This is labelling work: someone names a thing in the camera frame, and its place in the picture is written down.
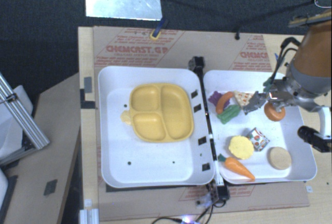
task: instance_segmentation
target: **toy carrot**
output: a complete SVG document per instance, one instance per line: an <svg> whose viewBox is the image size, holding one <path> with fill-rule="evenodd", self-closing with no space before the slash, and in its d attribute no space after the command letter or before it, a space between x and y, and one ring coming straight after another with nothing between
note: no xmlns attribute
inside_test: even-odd
<svg viewBox="0 0 332 224"><path fill-rule="evenodd" d="M218 161L224 162L225 167L230 171L248 177L251 180L255 180L255 176L237 159L233 157L225 158L220 154L218 156Z"/></svg>
<svg viewBox="0 0 332 224"><path fill-rule="evenodd" d="M221 98L218 100L217 106L216 106L216 112L217 114L221 114L224 111L224 104L233 97L233 92L228 91L224 95L221 96Z"/></svg>

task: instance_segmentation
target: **white tray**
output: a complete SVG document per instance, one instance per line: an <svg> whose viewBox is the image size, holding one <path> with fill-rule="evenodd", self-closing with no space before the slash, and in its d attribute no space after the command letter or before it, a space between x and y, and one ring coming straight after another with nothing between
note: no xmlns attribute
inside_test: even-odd
<svg viewBox="0 0 332 224"><path fill-rule="evenodd" d="M271 73L243 72L243 71L209 71L204 76L206 98L214 91L240 91L254 93L262 92L262 84L271 76ZM208 102L211 126L217 155L220 153L231 156L228 150L229 141L234 135L246 135L257 127L270 142L260 152L255 151L247 160L241 162L255 175L255 183L271 183L276 181L303 181L311 180L317 172L316 163L311 146L304 143L297 135L297 130L303 125L298 107L287 107L286 116L280 122L270 121L264 114L264 107L247 115L241 111L239 115L226 124L222 124L216 117L215 106ZM283 147L292 157L292 165L286 170L276 170L268 162L267 153L271 147ZM222 177L232 184L251 184L244 176L235 174L219 162Z"/></svg>
<svg viewBox="0 0 332 224"><path fill-rule="evenodd" d="M120 115L128 110L131 91L146 83L182 87L192 106L194 130L180 142L150 143L139 139ZM109 66L98 77L102 175L116 188L203 185L214 176L213 158L198 77L187 69ZM194 113L193 108L201 105ZM206 137L206 143L198 139Z"/></svg>

